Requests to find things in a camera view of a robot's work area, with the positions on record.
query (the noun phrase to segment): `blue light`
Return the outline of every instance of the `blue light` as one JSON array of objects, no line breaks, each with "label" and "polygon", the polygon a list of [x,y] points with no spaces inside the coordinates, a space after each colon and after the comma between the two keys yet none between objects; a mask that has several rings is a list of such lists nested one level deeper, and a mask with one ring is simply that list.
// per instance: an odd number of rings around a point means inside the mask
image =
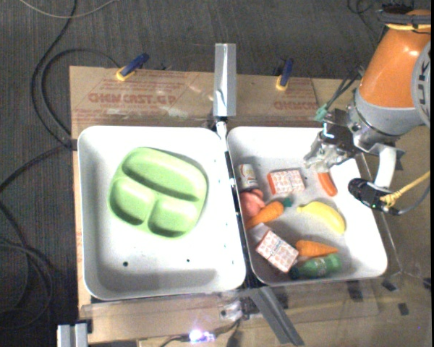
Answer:
[{"label": "blue light", "polygon": [[188,335],[191,343],[201,343],[201,342],[213,342],[216,340],[216,336],[209,332],[201,332],[198,329],[194,329]]}]

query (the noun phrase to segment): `blue clamp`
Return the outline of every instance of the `blue clamp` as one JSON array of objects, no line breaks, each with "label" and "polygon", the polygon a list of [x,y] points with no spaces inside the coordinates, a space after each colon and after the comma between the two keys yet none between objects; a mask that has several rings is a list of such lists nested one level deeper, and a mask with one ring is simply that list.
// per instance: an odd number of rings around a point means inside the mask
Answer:
[{"label": "blue clamp", "polygon": [[137,58],[128,63],[128,65],[122,67],[116,72],[117,79],[125,81],[127,78],[129,78],[135,73],[136,69],[141,68],[141,66],[146,63],[149,58],[150,56],[146,53],[137,56]]},{"label": "blue clamp", "polygon": [[278,77],[276,81],[276,88],[278,90],[285,90],[288,87],[289,76],[291,76],[292,72],[293,60],[288,59],[284,62],[283,72]]}]

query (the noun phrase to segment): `toy can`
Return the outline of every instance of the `toy can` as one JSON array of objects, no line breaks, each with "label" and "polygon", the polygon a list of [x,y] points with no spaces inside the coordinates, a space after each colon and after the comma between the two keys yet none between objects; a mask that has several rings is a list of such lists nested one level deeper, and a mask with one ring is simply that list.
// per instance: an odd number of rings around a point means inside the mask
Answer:
[{"label": "toy can", "polygon": [[251,164],[246,163],[238,165],[235,175],[237,178],[238,190],[240,192],[246,192],[247,190],[259,188],[259,183],[255,178],[254,168]]}]

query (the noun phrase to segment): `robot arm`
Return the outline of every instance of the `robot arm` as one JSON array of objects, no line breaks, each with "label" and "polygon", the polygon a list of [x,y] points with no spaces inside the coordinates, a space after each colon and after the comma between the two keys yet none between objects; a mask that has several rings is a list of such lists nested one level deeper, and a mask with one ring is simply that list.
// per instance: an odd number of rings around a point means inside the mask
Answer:
[{"label": "robot arm", "polygon": [[396,141],[416,126],[430,127],[430,12],[416,10],[396,17],[396,23],[387,24],[390,29],[351,103],[345,111],[334,109],[325,115],[323,129],[304,157],[306,167],[326,172],[358,153],[378,156],[375,181],[365,181],[366,186],[351,181],[349,191],[357,198],[359,192],[369,191],[360,193],[359,199],[390,213],[395,212],[377,199],[390,192],[396,164],[404,154]]}]

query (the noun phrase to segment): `yellow cable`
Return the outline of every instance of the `yellow cable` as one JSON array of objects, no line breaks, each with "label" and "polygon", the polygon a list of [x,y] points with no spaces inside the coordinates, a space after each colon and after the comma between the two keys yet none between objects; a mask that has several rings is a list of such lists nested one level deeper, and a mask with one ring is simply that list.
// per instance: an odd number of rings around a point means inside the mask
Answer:
[{"label": "yellow cable", "polygon": [[379,199],[385,202],[386,206],[392,207],[393,205],[396,204],[397,199],[400,198],[403,195],[403,193],[408,192],[412,187],[417,186],[420,182],[426,180],[430,175],[431,175],[431,171],[428,171],[418,179],[406,185],[405,187],[395,191],[394,193],[383,195]]},{"label": "yellow cable", "polygon": [[386,26],[392,28],[393,30],[400,31],[414,31],[414,30],[424,30],[426,28],[431,28],[431,25],[398,25],[396,23],[387,23]]}]

